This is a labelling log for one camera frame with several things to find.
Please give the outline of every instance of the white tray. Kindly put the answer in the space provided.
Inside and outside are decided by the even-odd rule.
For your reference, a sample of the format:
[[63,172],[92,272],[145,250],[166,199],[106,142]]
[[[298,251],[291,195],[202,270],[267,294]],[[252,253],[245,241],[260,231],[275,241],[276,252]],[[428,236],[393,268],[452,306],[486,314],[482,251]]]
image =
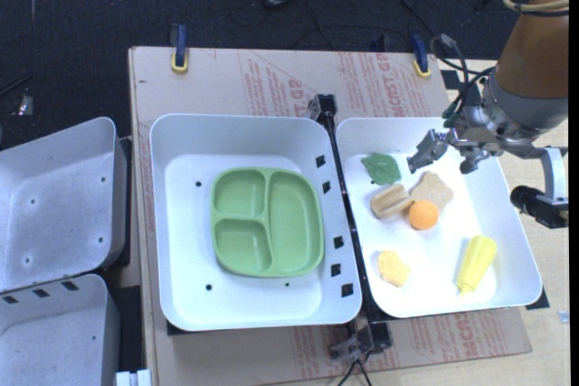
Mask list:
[[[431,128],[446,132],[440,118],[352,118],[337,128],[346,188],[364,254],[372,296],[396,317],[433,315],[475,309],[522,306],[541,295],[542,282],[497,158],[479,164],[472,174],[460,173],[463,158],[450,147],[434,164],[411,174],[407,156]],[[435,172],[453,190],[437,225],[416,231],[404,213],[378,220],[370,198],[385,187],[372,184],[361,159],[372,153],[391,155],[408,191],[427,171]],[[498,255],[476,291],[461,297],[455,285],[470,237],[483,233],[498,244]],[[408,282],[395,287],[382,280],[377,267],[383,249],[398,251],[412,269]]]
[[[322,126],[305,118],[166,115],[152,126],[150,143],[160,299],[171,324],[204,331],[332,325],[356,317],[362,303],[356,259]],[[251,166],[290,169],[315,186],[325,251],[307,275],[252,278],[219,265],[211,240],[212,185],[227,169]]]
[[85,275],[0,296],[4,386],[110,386],[120,318],[105,282]]
[[0,151],[0,179],[0,293],[119,257],[127,160],[109,118]]

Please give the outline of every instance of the black floor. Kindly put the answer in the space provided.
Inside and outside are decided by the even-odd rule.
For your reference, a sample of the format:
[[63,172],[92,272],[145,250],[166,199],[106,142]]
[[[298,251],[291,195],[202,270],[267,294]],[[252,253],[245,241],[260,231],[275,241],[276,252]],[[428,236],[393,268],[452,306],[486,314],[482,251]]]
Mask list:
[[[2,148],[97,116],[130,131],[127,51],[167,45],[186,24],[192,47],[368,51],[382,34],[391,52],[447,33],[467,58],[496,60],[517,15],[500,0],[295,0],[273,12],[261,0],[0,0]],[[32,114],[18,116],[26,94]]]

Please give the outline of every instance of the green plate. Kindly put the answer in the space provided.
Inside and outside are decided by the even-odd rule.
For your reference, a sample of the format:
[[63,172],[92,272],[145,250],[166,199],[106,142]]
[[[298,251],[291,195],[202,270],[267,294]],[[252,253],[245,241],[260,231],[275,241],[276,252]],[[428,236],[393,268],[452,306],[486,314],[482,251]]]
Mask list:
[[302,174],[263,167],[221,173],[211,198],[215,255],[231,272],[296,277],[324,255],[318,196]]

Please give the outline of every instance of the orange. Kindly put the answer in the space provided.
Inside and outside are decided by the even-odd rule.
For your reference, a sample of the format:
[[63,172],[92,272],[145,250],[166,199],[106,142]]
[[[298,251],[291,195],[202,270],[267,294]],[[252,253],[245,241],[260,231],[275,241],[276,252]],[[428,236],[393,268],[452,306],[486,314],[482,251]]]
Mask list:
[[438,215],[438,208],[433,202],[419,200],[410,207],[410,224],[419,231],[425,231],[436,225]]

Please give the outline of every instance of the toy food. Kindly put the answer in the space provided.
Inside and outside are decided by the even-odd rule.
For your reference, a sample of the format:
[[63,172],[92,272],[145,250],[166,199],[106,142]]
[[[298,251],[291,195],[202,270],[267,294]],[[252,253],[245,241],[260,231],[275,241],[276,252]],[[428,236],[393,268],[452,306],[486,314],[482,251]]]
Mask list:
[[378,269],[382,279],[396,287],[403,287],[410,276],[410,268],[402,262],[398,253],[385,249],[378,256]]
[[428,200],[418,200],[410,206],[408,219],[410,224],[419,231],[431,229],[438,222],[439,211],[436,204]]
[[402,184],[394,184],[375,194],[370,209],[378,219],[386,219],[410,206],[413,199]]
[[402,178],[396,160],[390,155],[372,153],[362,158],[362,164],[372,180],[378,185],[393,184]]
[[457,280],[461,296],[477,289],[496,254],[497,243],[492,238],[476,235],[470,239]]
[[437,174],[429,171],[424,173],[418,185],[410,191],[410,196],[416,202],[420,200],[433,202],[438,211],[442,212],[444,207],[454,198],[454,193]]

